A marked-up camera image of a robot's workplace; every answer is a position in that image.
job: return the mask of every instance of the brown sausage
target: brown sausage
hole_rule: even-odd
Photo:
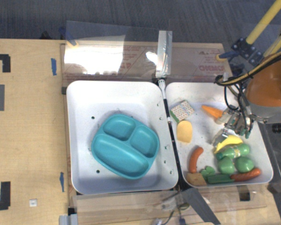
[[[195,151],[193,151],[191,158],[189,160],[188,170],[190,173],[196,173],[197,172],[197,161],[199,156],[203,153],[204,149],[201,147],[198,147]]]
[[[256,178],[260,174],[261,174],[261,170],[259,168],[254,168],[249,172],[233,174],[230,176],[230,178],[234,179],[235,182],[241,182],[241,181],[247,181]]]

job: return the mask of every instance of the blue bowl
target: blue bowl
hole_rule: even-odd
[[[123,114],[110,116],[94,136],[91,151],[100,164],[127,179],[139,179],[151,168],[159,151],[157,134]]]

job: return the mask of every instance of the yellow pole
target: yellow pole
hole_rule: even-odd
[[[281,36],[279,36],[276,41],[265,51],[264,57],[276,53],[281,48]]]
[[[263,18],[256,25],[254,30],[246,38],[248,44],[253,44],[256,39],[260,36],[267,25],[272,21],[272,19],[277,15],[281,9],[281,0],[276,0],[273,5],[269,8]]]

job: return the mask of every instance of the wooden table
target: wooden table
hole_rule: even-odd
[[[67,214],[62,44],[61,40],[0,39],[0,54],[11,57],[10,73],[2,72],[0,61],[0,84],[5,85],[4,111],[0,111],[0,183],[11,184],[11,204],[8,210],[0,211],[0,225],[56,225],[59,216]],[[56,75],[51,59],[56,60]],[[263,197],[263,208],[217,212],[216,216],[222,224],[281,224],[272,194],[263,189]],[[31,199],[37,199],[37,206],[30,206]],[[185,218],[188,224],[202,222],[198,215]],[[178,224],[177,218],[168,224]]]

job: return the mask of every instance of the white square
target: white square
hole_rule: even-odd
[[[37,206],[37,199],[30,199],[29,200],[29,206],[30,207],[36,207]]]

